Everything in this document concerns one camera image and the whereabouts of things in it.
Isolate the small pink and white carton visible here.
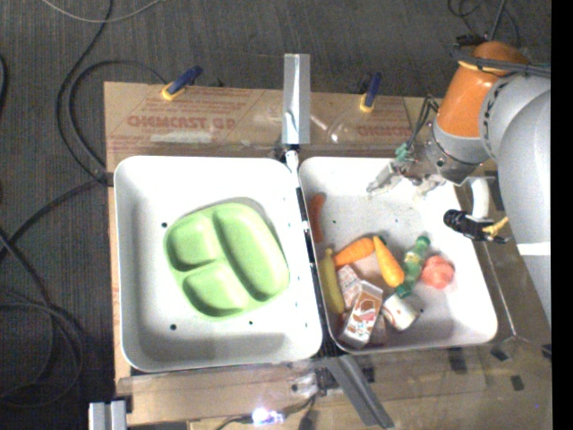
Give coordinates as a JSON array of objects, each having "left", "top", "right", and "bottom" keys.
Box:
[{"left": 336, "top": 264, "right": 362, "bottom": 310}]

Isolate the green clear plastic bottle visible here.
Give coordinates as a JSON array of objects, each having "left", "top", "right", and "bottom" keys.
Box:
[{"left": 395, "top": 235, "right": 432, "bottom": 299}]

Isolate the brown cardboard board red print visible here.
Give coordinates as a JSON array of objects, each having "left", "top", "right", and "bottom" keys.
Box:
[{"left": 103, "top": 81, "right": 552, "bottom": 426}]

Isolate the yellow-orange carrot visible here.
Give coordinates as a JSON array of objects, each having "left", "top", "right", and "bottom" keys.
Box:
[{"left": 372, "top": 235, "right": 406, "bottom": 288}]

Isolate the black cylinder on white bracket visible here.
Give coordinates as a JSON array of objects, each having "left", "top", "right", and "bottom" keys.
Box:
[{"left": 442, "top": 176, "right": 509, "bottom": 244}]

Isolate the orange sausage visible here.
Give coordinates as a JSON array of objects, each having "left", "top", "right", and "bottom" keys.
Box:
[{"left": 309, "top": 193, "right": 326, "bottom": 244}]

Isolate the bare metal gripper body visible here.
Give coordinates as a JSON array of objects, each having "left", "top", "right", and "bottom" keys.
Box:
[{"left": 401, "top": 142, "right": 480, "bottom": 186}]

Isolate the orange carrot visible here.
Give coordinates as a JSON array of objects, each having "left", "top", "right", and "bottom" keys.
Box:
[{"left": 332, "top": 234, "right": 388, "bottom": 268}]

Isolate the pink doughnut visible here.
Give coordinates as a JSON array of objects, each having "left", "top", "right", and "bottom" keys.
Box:
[{"left": 421, "top": 254, "right": 456, "bottom": 290}]

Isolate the green divided plate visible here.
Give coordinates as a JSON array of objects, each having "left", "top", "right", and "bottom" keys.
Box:
[{"left": 163, "top": 202, "right": 291, "bottom": 318}]

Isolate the small white can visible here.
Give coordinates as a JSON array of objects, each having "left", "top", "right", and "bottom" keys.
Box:
[{"left": 381, "top": 293, "right": 420, "bottom": 331}]

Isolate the brown and white carton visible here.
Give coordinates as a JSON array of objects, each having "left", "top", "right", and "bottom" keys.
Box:
[{"left": 338, "top": 279, "right": 385, "bottom": 349}]

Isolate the yellow banana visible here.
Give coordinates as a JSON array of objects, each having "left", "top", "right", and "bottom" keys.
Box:
[{"left": 318, "top": 247, "right": 346, "bottom": 315}]

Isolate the white plastic tray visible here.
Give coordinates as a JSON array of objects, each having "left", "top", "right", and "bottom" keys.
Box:
[
  {"left": 113, "top": 155, "right": 324, "bottom": 374},
  {"left": 297, "top": 156, "right": 499, "bottom": 355}
]

